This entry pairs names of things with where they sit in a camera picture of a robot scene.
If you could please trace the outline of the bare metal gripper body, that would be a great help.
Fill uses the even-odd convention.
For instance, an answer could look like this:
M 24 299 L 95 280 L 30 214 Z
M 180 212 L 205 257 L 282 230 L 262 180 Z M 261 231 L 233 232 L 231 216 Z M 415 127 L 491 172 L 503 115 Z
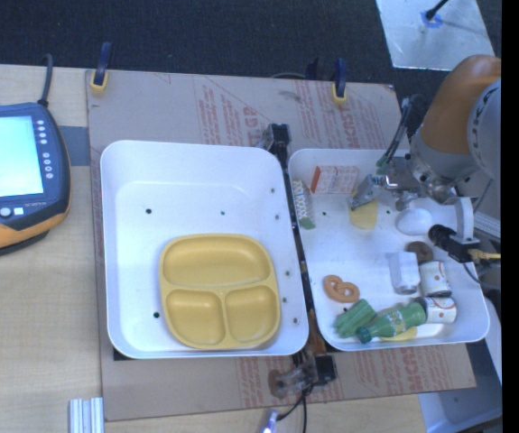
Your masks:
M 441 176 L 419 157 L 382 157 L 377 162 L 382 186 L 396 198 L 401 192 L 412 192 L 418 198 L 430 198 L 441 205 L 454 204 L 459 196 L 455 182 Z

